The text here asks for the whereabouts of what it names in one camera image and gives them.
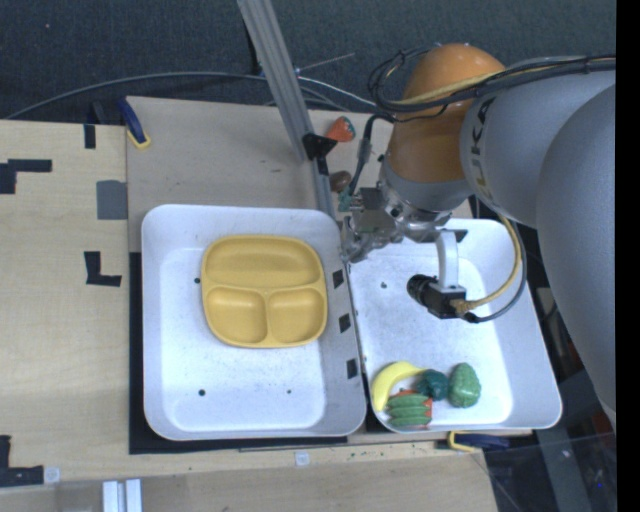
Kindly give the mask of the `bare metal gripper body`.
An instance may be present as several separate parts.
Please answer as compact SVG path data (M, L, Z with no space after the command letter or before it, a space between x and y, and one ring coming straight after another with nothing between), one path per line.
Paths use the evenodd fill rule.
M403 239L427 242L451 215L451 211L417 208L391 189L366 187L352 197L348 229L358 238L362 233L379 232L389 237L389 243Z

